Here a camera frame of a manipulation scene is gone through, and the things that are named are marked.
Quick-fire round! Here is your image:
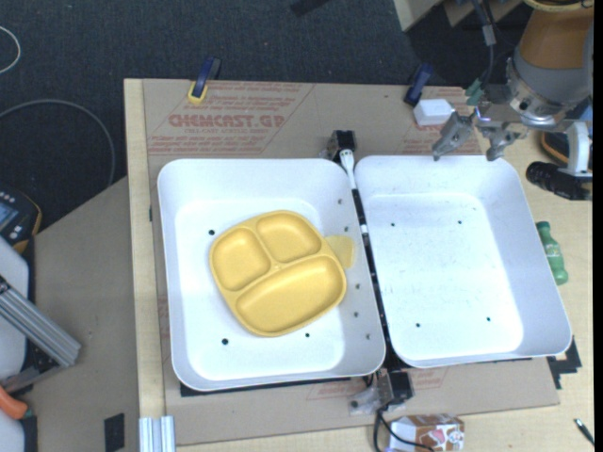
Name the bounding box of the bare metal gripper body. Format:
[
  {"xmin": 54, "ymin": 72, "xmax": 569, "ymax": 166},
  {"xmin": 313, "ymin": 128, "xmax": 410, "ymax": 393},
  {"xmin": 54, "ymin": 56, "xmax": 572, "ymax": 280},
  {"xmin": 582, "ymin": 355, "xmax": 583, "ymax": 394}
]
[{"xmin": 475, "ymin": 60, "xmax": 580, "ymax": 136}]

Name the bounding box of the small white rectangular block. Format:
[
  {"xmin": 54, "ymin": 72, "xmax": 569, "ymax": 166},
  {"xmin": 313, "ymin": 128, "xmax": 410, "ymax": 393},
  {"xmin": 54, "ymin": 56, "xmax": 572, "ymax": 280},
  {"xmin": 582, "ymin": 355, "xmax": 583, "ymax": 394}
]
[{"xmin": 413, "ymin": 98, "xmax": 452, "ymax": 127}]

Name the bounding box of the green plastic bottle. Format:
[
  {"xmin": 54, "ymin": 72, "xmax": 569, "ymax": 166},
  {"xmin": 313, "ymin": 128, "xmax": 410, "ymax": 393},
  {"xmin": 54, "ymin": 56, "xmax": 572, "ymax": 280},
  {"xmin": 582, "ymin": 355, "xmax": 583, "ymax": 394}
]
[{"xmin": 535, "ymin": 220, "xmax": 570, "ymax": 286}]

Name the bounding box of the thin black and white rod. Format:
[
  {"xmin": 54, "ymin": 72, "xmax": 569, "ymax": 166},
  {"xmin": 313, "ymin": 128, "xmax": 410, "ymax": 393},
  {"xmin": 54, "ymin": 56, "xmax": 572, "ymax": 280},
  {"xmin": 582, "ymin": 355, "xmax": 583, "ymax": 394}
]
[{"xmin": 339, "ymin": 149, "xmax": 393, "ymax": 372}]

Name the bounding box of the white plastic tray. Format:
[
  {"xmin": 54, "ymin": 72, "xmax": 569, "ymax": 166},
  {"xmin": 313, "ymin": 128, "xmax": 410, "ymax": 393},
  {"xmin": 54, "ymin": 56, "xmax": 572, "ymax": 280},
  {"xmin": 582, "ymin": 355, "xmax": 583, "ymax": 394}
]
[
  {"xmin": 156, "ymin": 157, "xmax": 387, "ymax": 392},
  {"xmin": 352, "ymin": 153, "xmax": 574, "ymax": 369}
]

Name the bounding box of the brown cardboard board, red print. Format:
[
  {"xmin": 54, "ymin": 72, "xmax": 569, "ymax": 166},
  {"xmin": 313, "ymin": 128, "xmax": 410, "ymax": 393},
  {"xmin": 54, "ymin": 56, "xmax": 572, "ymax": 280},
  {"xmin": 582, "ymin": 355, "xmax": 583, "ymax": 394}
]
[{"xmin": 140, "ymin": 78, "xmax": 562, "ymax": 446}]

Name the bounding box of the yellow divided plate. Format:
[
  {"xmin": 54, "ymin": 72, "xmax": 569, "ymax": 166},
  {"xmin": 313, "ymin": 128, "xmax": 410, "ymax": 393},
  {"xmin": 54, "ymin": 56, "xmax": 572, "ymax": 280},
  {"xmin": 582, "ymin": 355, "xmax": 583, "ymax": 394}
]
[{"xmin": 208, "ymin": 209, "xmax": 349, "ymax": 338}]

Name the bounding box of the brown and white carton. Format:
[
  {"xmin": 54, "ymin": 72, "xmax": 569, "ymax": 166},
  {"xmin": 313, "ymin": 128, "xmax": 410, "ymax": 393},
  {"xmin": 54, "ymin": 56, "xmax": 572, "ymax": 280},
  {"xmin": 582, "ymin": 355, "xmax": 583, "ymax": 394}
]
[{"xmin": 389, "ymin": 412, "xmax": 465, "ymax": 452}]

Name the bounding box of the black pen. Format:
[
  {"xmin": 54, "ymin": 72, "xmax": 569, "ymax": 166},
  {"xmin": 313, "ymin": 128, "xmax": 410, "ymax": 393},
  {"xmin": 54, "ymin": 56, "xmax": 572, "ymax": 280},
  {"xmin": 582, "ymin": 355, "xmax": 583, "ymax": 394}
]
[{"xmin": 573, "ymin": 418, "xmax": 594, "ymax": 445}]

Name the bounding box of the black cylinder on white bracket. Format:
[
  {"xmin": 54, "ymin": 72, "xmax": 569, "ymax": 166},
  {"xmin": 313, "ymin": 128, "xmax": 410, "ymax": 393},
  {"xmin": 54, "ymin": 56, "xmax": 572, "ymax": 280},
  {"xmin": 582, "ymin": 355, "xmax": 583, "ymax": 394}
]
[{"xmin": 525, "ymin": 121, "xmax": 594, "ymax": 202}]

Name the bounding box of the black block with thin wires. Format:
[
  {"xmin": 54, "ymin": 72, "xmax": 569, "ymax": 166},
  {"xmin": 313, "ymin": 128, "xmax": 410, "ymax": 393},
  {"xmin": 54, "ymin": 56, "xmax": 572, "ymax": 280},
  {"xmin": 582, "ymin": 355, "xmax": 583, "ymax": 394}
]
[
  {"xmin": 349, "ymin": 369, "xmax": 416, "ymax": 416},
  {"xmin": 318, "ymin": 129, "xmax": 357, "ymax": 160}
]

